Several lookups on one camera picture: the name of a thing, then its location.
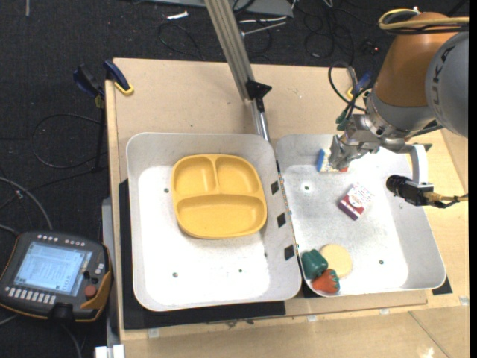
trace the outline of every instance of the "black floor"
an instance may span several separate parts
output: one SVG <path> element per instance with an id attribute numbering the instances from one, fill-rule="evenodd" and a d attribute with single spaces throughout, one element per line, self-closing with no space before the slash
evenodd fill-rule
<path id="1" fill-rule="evenodd" d="M 300 0 L 286 25 L 245 37 L 254 63 L 329 66 L 342 60 L 358 76 L 379 71 L 393 37 L 378 18 L 396 7 L 469 14 L 468 0 Z M 0 0 L 0 226 L 54 229 L 98 239 L 108 196 L 106 145 L 95 159 L 101 112 L 73 81 L 82 63 L 99 81 L 111 57 L 224 61 L 208 13 L 161 26 L 185 8 L 119 0 Z M 240 19 L 256 15 L 243 13 Z M 243 24 L 242 30 L 260 28 Z M 94 167 L 100 162 L 102 169 Z M 0 229 L 0 269 L 14 237 Z M 74 357 L 68 333 L 47 321 L 0 308 L 0 357 Z M 71 329 L 84 357 L 105 345 L 104 317 Z"/>

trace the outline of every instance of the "small box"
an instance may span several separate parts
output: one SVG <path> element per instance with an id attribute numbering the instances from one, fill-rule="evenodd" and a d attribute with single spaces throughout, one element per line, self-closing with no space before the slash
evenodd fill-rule
<path id="1" fill-rule="evenodd" d="M 338 207 L 343 210 L 351 219 L 356 220 L 362 215 L 364 209 L 373 199 L 373 194 L 360 183 L 353 184 L 353 187 L 340 200 Z"/>

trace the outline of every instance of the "metal pole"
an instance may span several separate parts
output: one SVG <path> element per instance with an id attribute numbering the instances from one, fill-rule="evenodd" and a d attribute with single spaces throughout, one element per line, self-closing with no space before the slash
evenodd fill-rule
<path id="1" fill-rule="evenodd" d="M 236 82 L 238 92 L 243 101 L 250 101 L 245 84 L 248 81 L 254 81 L 250 61 L 245 50 L 244 41 L 237 25 L 235 16 L 228 0 L 204 0 L 209 11 L 212 24 L 218 40 L 222 46 L 225 57 Z M 251 100 L 251 111 L 253 123 L 257 133 L 265 140 L 270 141 L 268 135 L 268 123 L 265 118 L 265 112 L 259 110 L 256 100 Z"/>

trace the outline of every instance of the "yellow round object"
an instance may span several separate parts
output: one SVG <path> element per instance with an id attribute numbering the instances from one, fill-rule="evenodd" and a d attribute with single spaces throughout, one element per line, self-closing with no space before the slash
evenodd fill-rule
<path id="1" fill-rule="evenodd" d="M 351 272 L 353 262 L 346 248 L 338 244 L 328 244 L 320 249 L 320 253 L 328 262 L 328 269 L 333 269 L 339 278 Z"/>

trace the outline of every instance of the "black bracket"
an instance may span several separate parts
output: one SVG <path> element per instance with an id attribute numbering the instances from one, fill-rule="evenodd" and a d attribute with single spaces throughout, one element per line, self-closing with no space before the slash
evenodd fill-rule
<path id="1" fill-rule="evenodd" d="M 245 83 L 245 87 L 247 88 L 250 98 L 255 99 L 259 112 L 263 113 L 265 111 L 263 97 L 265 97 L 266 94 L 271 90 L 271 87 L 252 80 L 248 80 Z"/>

